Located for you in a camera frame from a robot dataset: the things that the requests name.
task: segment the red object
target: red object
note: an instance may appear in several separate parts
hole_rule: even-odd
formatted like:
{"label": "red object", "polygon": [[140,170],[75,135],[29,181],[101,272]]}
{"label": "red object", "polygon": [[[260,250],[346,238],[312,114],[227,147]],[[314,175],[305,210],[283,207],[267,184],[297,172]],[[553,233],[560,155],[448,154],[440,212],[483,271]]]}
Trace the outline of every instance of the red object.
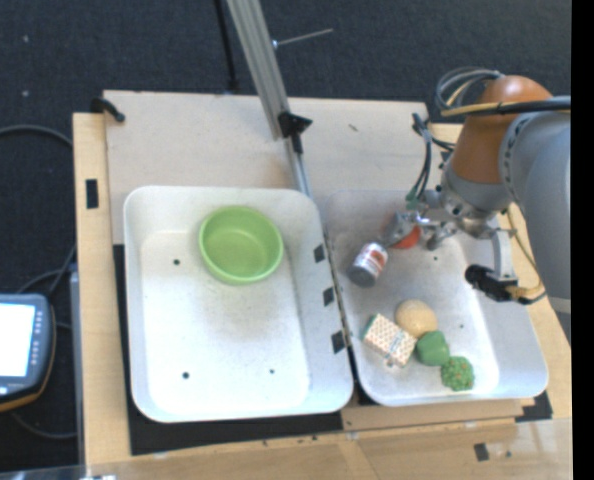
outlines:
{"label": "red object", "polygon": [[402,238],[392,247],[393,249],[410,249],[411,247],[417,245],[420,236],[421,228],[419,226],[415,226],[410,233],[408,233],[404,238]]}

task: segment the green broccoli floret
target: green broccoli floret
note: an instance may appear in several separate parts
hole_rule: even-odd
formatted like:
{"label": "green broccoli floret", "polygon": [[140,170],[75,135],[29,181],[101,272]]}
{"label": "green broccoli floret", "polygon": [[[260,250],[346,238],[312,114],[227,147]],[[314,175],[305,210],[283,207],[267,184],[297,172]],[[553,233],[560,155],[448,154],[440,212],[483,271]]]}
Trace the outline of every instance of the green broccoli floret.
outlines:
{"label": "green broccoli floret", "polygon": [[441,367],[441,382],[453,391],[472,389],[475,374],[470,361],[465,357],[451,356]]}

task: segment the can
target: can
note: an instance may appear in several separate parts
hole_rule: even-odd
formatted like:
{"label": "can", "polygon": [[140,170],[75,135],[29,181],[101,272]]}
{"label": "can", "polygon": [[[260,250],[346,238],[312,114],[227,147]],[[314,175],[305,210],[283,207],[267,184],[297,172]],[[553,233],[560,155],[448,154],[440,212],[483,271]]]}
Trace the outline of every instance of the can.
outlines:
{"label": "can", "polygon": [[388,262],[388,251],[379,242],[365,244],[348,269],[348,277],[358,286],[374,286]]}

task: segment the wooden table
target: wooden table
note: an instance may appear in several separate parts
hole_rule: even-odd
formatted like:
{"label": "wooden table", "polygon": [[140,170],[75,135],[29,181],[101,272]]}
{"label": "wooden table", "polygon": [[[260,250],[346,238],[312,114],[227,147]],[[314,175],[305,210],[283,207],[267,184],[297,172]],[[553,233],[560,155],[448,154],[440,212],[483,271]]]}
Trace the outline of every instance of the wooden table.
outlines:
{"label": "wooden table", "polygon": [[[110,91],[105,96],[125,112],[127,120],[131,121],[138,121],[139,113],[139,106],[132,108],[131,105],[140,105],[140,101],[148,100],[149,107],[161,104],[162,108],[169,104],[174,106],[180,101],[180,95],[142,93],[136,97],[135,93]],[[206,101],[204,95],[197,98],[197,101]],[[244,106],[251,104],[250,97],[214,98],[234,98],[229,101],[234,101],[235,105],[238,102],[243,102]],[[374,116],[373,128],[376,129],[388,126],[396,129],[398,126],[397,123],[383,122],[380,112],[398,115],[402,109],[410,108],[425,112],[421,104],[291,100],[293,111],[298,114],[299,111],[310,112],[306,117],[311,118],[312,112],[317,113],[318,109],[329,106],[337,109],[335,112],[351,109],[351,114],[359,116],[359,109],[366,108],[366,105],[366,115]],[[193,110],[191,107],[184,109],[205,117],[205,108]],[[266,126],[261,112],[259,115],[245,112],[242,116],[231,117],[245,120],[242,126],[252,126],[253,133],[258,133]],[[321,116],[319,118],[320,121],[317,120],[318,116],[314,116],[316,124],[321,122]],[[344,123],[344,127],[355,133],[361,119],[357,117],[357,121],[347,123],[348,126]],[[402,119],[403,123],[408,124],[408,116]],[[217,133],[219,123],[204,122],[203,126],[212,127]],[[559,321],[546,300],[530,306],[529,313],[549,368],[547,393],[553,408],[552,419],[516,423],[515,417],[520,416],[523,407],[533,403],[532,400],[465,402],[458,404],[458,407],[455,404],[440,404],[432,407],[386,408],[360,406],[353,399],[342,410],[344,430],[340,432],[131,455],[112,256],[113,233],[117,233],[117,230],[113,231],[112,214],[117,203],[111,203],[113,196],[109,183],[109,163],[112,160],[109,162],[109,156],[112,155],[108,154],[108,149],[113,145],[108,144],[107,137],[109,129],[114,133],[114,126],[121,125],[114,123],[107,115],[77,113],[73,116],[84,451],[89,474],[114,473],[119,478],[131,479],[152,478],[155,475],[159,478],[180,478],[188,477],[190,472],[199,478],[228,476],[233,479],[385,479],[400,478],[403,473],[409,478],[463,478],[465,475],[475,478],[533,478],[546,475],[568,478],[569,474],[572,475],[571,351]],[[325,137],[330,133],[326,126],[322,123],[318,136]],[[175,130],[176,123],[174,119],[159,115],[150,128],[155,130],[153,133],[166,133]],[[433,131],[439,138],[454,140],[459,127],[436,125]],[[313,161],[307,157],[307,166],[314,173],[311,178],[314,186],[325,183],[330,176],[329,171],[324,172],[321,168],[325,162],[322,148],[334,150],[336,147],[335,144],[326,146],[322,143],[317,144],[313,139],[312,143],[306,145],[307,152],[318,153],[314,155]],[[353,151],[352,147],[343,152],[345,161],[353,154],[357,154],[357,151]],[[278,167],[278,172],[285,175],[286,168],[282,165]],[[89,180],[96,180],[97,184],[98,201],[92,208],[87,199]],[[349,180],[352,180],[350,171],[342,175],[340,183],[349,183]],[[389,182],[398,189],[406,186],[401,185],[406,180],[402,181],[397,175]],[[280,185],[286,183],[290,185],[290,179],[279,182]],[[321,203],[323,197],[324,194],[316,193],[314,199]],[[521,233],[525,233],[523,221],[519,213],[515,213],[520,221]],[[520,279],[530,285],[534,273],[523,256],[518,251],[515,253],[516,271]]]}

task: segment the yellow round object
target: yellow round object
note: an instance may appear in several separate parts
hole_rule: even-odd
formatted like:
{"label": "yellow round object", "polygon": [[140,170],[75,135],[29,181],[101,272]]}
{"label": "yellow round object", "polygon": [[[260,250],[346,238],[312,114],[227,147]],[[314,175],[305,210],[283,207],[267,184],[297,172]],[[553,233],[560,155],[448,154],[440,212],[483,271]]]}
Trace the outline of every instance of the yellow round object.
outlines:
{"label": "yellow round object", "polygon": [[437,330],[437,316],[423,300],[405,300],[395,311],[395,322],[414,338]]}

